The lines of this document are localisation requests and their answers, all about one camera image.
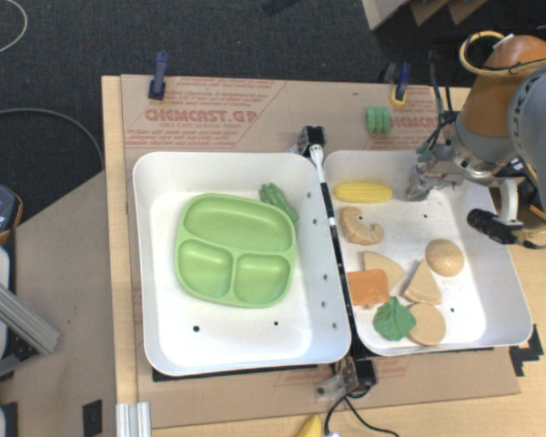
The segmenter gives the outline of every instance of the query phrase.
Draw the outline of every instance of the wire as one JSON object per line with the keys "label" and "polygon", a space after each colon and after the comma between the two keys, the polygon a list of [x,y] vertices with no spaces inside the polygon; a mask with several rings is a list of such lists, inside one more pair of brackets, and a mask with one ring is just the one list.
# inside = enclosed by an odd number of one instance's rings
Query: wire
{"label": "wire", "polygon": [[55,112],[54,110],[48,110],[46,108],[21,107],[21,108],[7,108],[5,110],[0,110],[0,117],[4,116],[4,115],[26,114],[26,113],[35,113],[35,114],[39,114],[39,115],[50,115],[51,117],[62,118],[64,120],[68,121],[69,123],[71,123],[72,125],[74,125],[75,127],[77,127],[78,129],[80,129],[83,133],[85,133],[85,135],[89,138],[89,140],[95,146],[96,152],[99,155],[99,164],[101,166],[101,169],[103,170],[105,168],[106,162],[105,162],[105,159],[104,159],[103,151],[101,150],[101,147],[99,146],[99,144],[97,144],[97,141],[96,141],[95,137],[89,132],[89,130],[86,127],[81,125],[75,119],[73,119],[71,117],[68,117],[67,115]]}
{"label": "wire", "polygon": [[546,58],[540,58],[538,60],[532,60],[525,63],[517,63],[516,65],[512,66],[485,66],[474,64],[469,60],[467,54],[470,45],[476,40],[482,39],[483,37],[493,37],[499,42],[506,39],[503,34],[495,31],[482,31],[472,34],[467,39],[465,39],[463,44],[461,44],[459,50],[459,60],[463,67],[468,71],[471,71],[471,73],[483,76],[514,76],[524,70],[538,68],[540,66],[546,66]]}
{"label": "wire", "polygon": [[26,29],[28,28],[28,16],[26,15],[26,11],[25,9],[20,5],[18,4],[17,2],[15,2],[14,0],[0,0],[0,1],[3,1],[3,2],[7,2],[9,4],[12,4],[14,5],[16,8],[18,8],[18,10],[20,11],[20,13],[22,14],[22,17],[24,18],[24,25],[23,25],[23,28],[22,28],[22,31],[20,31],[20,34],[12,41],[10,42],[9,44],[6,44],[5,46],[3,46],[2,48],[0,48],[0,53],[1,52],[4,52],[5,50],[8,50],[11,46],[13,46],[14,44],[16,44],[20,39],[22,39],[22,37],[25,35],[26,33]]}
{"label": "wire", "polygon": [[362,398],[363,396],[366,396],[366,394],[369,392],[369,390],[370,390],[370,387],[363,387],[360,391],[355,390],[355,391],[352,391],[350,393],[346,393],[341,398],[339,398],[332,405],[332,407],[328,411],[328,414],[326,415],[326,420],[324,422],[324,434],[325,435],[330,434],[329,420],[331,419],[331,416],[332,416],[333,412],[336,410],[336,408],[338,408],[338,406],[344,401],[349,406],[351,411],[354,413],[354,416],[356,416],[356,418],[358,418],[358,420],[365,427],[367,427],[368,429],[371,429],[372,431],[375,431],[375,432],[387,433],[387,434],[392,435],[394,437],[399,437],[399,435],[394,431],[389,431],[388,429],[381,429],[380,427],[375,427],[375,426],[373,426],[371,424],[368,424],[366,421],[364,421],[362,416],[359,415],[359,413],[356,411],[356,408],[354,408],[354,405],[352,405],[352,403],[350,402],[349,398],[352,398],[352,399]]}

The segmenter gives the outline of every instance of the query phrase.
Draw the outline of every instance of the white cable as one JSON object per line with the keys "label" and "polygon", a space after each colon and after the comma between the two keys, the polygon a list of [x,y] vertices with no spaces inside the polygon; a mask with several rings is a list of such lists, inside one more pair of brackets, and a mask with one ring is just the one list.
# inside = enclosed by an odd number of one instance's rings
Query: white cable
{"label": "white cable", "polygon": [[9,4],[14,5],[16,8],[18,8],[20,13],[22,13],[23,18],[25,19],[25,23],[23,25],[22,31],[20,31],[20,34],[10,44],[7,44],[3,46],[2,48],[0,48],[0,53],[1,53],[1,52],[4,52],[5,50],[8,50],[11,46],[16,44],[25,35],[26,29],[28,28],[28,16],[26,15],[25,9],[14,0],[0,0],[0,1],[7,2]]}

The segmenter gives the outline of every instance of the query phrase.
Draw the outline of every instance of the blue clip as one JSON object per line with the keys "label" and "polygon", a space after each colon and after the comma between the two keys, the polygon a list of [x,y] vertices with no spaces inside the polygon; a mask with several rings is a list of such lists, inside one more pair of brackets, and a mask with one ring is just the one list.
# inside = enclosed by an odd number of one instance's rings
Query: blue clip
{"label": "blue clip", "polygon": [[164,90],[166,89],[164,76],[166,75],[167,59],[167,52],[158,52],[156,55],[156,72],[154,73],[154,79],[149,83],[149,92],[147,93],[149,98],[164,99]]}
{"label": "blue clip", "polygon": [[407,86],[409,85],[410,78],[410,64],[404,62],[399,72],[399,82],[397,86],[392,89],[392,97],[390,98],[391,103],[395,107],[404,106],[407,95]]}

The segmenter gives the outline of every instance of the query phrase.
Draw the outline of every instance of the black clamp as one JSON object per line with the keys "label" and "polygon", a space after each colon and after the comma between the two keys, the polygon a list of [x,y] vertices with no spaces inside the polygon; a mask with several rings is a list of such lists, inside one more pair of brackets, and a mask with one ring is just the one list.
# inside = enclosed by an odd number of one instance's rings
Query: black clamp
{"label": "black clamp", "polygon": [[157,53],[156,71],[154,72],[154,79],[149,83],[149,92],[147,93],[149,98],[164,100],[164,91],[166,90],[164,77],[166,76],[167,60],[167,52]]}

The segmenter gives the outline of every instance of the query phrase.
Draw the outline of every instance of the yellow cable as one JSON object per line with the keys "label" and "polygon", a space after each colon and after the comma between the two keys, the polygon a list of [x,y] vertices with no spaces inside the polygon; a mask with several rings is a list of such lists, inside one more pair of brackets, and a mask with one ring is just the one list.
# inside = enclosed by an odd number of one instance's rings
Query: yellow cable
{"label": "yellow cable", "polygon": [[467,39],[465,39],[459,50],[459,60],[463,67],[468,71],[471,71],[471,73],[482,76],[514,76],[524,70],[534,69],[540,66],[546,66],[546,58],[543,58],[541,60],[534,60],[514,66],[506,66],[505,68],[477,68],[467,60],[467,46],[483,37],[495,37],[499,41],[505,39],[505,36],[503,34],[495,31],[481,31],[479,33],[472,34]]}

